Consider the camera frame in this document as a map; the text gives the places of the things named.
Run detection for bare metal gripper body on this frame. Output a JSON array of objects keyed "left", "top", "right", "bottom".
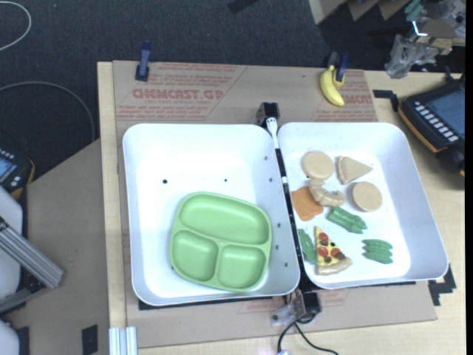
[{"left": 419, "top": 0, "right": 466, "bottom": 55}]

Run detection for yellow banana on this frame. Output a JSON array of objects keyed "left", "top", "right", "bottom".
[{"left": 319, "top": 64, "right": 346, "bottom": 107}]

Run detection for tan triangular bread slice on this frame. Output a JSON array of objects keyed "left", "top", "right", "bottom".
[{"left": 335, "top": 155, "right": 373, "bottom": 186}]

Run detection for round tan biscuit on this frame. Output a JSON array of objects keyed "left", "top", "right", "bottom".
[
  {"left": 350, "top": 181, "right": 384, "bottom": 213},
  {"left": 301, "top": 150, "right": 336, "bottom": 180}
]

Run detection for white plastic tray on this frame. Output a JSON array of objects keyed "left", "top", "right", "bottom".
[
  {"left": 276, "top": 121, "right": 449, "bottom": 291},
  {"left": 121, "top": 123, "right": 301, "bottom": 306}
]

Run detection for tan croissant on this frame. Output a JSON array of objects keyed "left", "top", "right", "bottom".
[{"left": 308, "top": 177, "right": 347, "bottom": 207}]

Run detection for thin black and white rod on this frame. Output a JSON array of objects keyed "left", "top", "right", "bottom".
[{"left": 265, "top": 118, "right": 303, "bottom": 292}]

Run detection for brown cardboard board red print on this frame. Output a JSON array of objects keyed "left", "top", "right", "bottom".
[{"left": 112, "top": 60, "right": 439, "bottom": 349}]

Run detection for green asparagus bundle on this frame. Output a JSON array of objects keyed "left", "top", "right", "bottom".
[{"left": 327, "top": 206, "right": 368, "bottom": 235}]

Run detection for orange cheese slice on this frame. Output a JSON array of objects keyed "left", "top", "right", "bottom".
[{"left": 290, "top": 186, "right": 324, "bottom": 222}]

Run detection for green pea pods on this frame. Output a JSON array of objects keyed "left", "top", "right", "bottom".
[{"left": 361, "top": 238, "right": 394, "bottom": 265}]

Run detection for pizza slice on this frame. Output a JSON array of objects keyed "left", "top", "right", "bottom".
[{"left": 313, "top": 226, "right": 353, "bottom": 276}]

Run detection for green lettuce leaf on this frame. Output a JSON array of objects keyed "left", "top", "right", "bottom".
[{"left": 297, "top": 229, "right": 319, "bottom": 266}]

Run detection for green divided plate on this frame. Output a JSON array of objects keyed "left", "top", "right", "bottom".
[{"left": 169, "top": 191, "right": 273, "bottom": 293}]

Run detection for black block with thin wires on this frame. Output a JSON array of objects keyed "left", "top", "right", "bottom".
[
  {"left": 252, "top": 101, "right": 281, "bottom": 127},
  {"left": 270, "top": 290, "right": 323, "bottom": 328}
]

